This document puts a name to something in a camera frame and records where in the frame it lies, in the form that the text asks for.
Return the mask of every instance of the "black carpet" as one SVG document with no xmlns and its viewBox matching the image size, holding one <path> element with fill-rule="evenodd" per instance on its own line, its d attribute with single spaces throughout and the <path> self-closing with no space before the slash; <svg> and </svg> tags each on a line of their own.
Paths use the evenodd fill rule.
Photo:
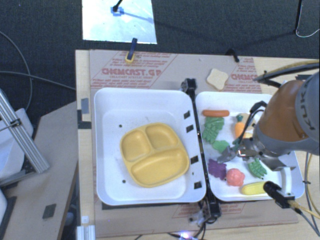
<svg viewBox="0 0 320 240">
<path fill-rule="evenodd" d="M 319 32 L 294 34 L 299 0 L 151 0 L 158 44 L 138 51 L 319 58 Z M 303 0 L 300 35 L 319 28 L 320 0 Z M 75 87 L 75 50 L 127 50 L 127 43 L 82 40 L 82 0 L 0 0 L 0 31 L 23 53 L 32 75 Z M 0 71 L 26 73 L 19 53 L 0 35 Z M 29 99 L 29 80 L 0 74 L 15 109 Z M 33 80 L 28 115 L 39 118 L 76 100 L 72 90 Z"/>
</svg>

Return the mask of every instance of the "toy bread slice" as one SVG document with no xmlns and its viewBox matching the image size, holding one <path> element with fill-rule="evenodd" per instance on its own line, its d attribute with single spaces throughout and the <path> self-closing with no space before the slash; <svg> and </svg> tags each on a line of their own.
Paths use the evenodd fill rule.
<svg viewBox="0 0 320 240">
<path fill-rule="evenodd" d="M 221 91 L 225 87 L 225 83 L 228 79 L 228 74 L 218 69 L 213 68 L 207 77 L 206 81 L 212 85 L 218 91 Z"/>
</svg>

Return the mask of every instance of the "orange toy carrot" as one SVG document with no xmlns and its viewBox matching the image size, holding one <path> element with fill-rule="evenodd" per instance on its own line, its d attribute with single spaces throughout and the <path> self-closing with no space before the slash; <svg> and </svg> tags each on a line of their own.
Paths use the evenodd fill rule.
<svg viewBox="0 0 320 240">
<path fill-rule="evenodd" d="M 242 132 L 244 131 L 245 124 L 242 122 L 243 118 L 244 117 L 242 115 L 240 115 L 240 114 L 238 114 L 236 116 L 237 122 L 236 122 L 236 124 L 234 126 L 234 132 L 235 132 L 235 138 L 236 139 L 239 138 L 240 135 L 242 134 Z"/>
<path fill-rule="evenodd" d="M 205 117 L 211 117 L 211 118 L 224 118 L 230 115 L 229 110 L 209 110 L 205 109 L 202 111 L 202 114 Z"/>
</svg>

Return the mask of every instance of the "yellow plate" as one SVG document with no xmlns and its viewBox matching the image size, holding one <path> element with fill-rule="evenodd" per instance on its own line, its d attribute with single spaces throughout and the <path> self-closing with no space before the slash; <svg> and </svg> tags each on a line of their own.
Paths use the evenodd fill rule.
<svg viewBox="0 0 320 240">
<path fill-rule="evenodd" d="M 173 181 L 190 165 L 181 140 L 164 123 L 146 124 L 127 132 L 120 141 L 120 150 L 133 180 L 146 188 Z"/>
</svg>

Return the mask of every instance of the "white tray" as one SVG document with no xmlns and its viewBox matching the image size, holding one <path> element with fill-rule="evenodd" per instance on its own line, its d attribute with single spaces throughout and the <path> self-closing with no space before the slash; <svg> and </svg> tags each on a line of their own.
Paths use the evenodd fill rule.
<svg viewBox="0 0 320 240">
<path fill-rule="evenodd" d="M 249 93 L 234 93 L 234 92 L 201 92 L 196 97 L 196 107 L 199 118 L 201 133 L 204 131 L 205 117 L 202 115 L 203 110 L 229 110 L 230 116 L 224 118 L 224 126 L 217 136 L 217 140 L 225 140 L 231 145 L 235 140 L 234 125 L 237 122 L 236 115 L 239 113 L 249 113 L 251 107 L 259 101 L 269 102 L 271 96 L 268 94 L 249 94 Z M 259 120 L 261 114 L 257 114 L 255 119 Z M 205 155 L 206 164 L 208 165 L 209 159 L 217 160 L 221 155 L 218 151 L 214 150 L 212 146 L 204 139 L 202 140 L 203 150 Z M 294 152 L 289 155 L 280 156 L 279 159 L 289 167 L 295 167 L 291 170 L 286 168 L 281 171 L 271 171 L 263 163 L 262 166 L 267 170 L 267 175 L 263 177 L 263 181 L 272 181 L 291 192 L 296 198 L 299 198 L 304 193 L 304 183 L 299 168 L 299 164 Z M 262 181 L 251 175 L 248 171 L 246 162 L 240 157 L 235 157 L 233 160 L 226 163 L 227 171 L 231 168 L 238 168 L 245 174 L 244 185 Z M 231 201 L 253 201 L 253 200 L 267 200 L 271 199 L 267 194 L 259 195 L 243 195 L 240 192 L 240 187 L 229 186 L 227 182 L 216 178 L 210 174 L 209 182 L 213 194 L 220 200 Z"/>
<path fill-rule="evenodd" d="M 177 90 L 103 88 L 94 96 L 96 140 L 96 188 L 108 205 L 194 203 L 206 194 L 197 128 L 190 97 Z M 190 163 L 181 177 L 161 186 L 146 188 L 131 178 L 121 156 L 122 136 L 137 127 L 164 123 L 181 139 Z"/>
</svg>

